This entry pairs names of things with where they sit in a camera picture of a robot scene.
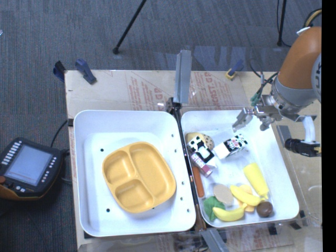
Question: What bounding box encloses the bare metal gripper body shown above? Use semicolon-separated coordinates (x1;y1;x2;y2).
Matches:
253;94;303;123

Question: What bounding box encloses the white carton with flower print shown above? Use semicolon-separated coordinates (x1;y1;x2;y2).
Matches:
213;133;249;160

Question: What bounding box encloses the chocolate chip biscuit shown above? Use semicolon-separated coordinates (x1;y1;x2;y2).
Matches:
203;134;216;151

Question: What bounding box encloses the black and white cow carton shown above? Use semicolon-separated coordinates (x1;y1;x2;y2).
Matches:
187;136;217;168

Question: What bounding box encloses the white plastic tray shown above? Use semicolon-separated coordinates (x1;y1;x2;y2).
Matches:
73;109;197;238
180;109;300;229

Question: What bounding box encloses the yellow mustard bottle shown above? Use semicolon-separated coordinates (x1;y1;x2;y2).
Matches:
242;162;270;200

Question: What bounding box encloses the pink carton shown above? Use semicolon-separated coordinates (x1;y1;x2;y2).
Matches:
190;153;213;179

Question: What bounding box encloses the yellow banana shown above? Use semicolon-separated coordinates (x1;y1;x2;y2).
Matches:
212;203;248;223
229;184;266;207

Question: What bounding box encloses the orange sausage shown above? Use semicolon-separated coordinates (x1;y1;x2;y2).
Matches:
192;165;206;199

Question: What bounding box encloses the brown round doughnut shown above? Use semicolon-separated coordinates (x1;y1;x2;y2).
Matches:
256;201;274;218

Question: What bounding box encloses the orange crisp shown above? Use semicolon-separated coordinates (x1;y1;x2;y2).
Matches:
237;184;257;213

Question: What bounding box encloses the green lettuce leaf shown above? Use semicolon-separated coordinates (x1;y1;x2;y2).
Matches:
203;196;226;222

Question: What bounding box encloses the black tripod leg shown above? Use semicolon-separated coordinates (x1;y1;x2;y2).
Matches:
112;0;154;55
276;0;290;47

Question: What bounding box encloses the yellow divided plate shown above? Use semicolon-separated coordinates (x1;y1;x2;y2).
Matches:
101;141;177;214

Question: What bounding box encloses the brown cardboard board red print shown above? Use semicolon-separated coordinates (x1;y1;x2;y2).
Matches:
64;69;323;252

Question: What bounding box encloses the black cylinder on white bracket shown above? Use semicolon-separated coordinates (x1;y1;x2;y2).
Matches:
284;115;322;158

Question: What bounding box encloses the black block with thin wires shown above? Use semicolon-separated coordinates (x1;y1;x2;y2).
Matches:
165;97;182;115

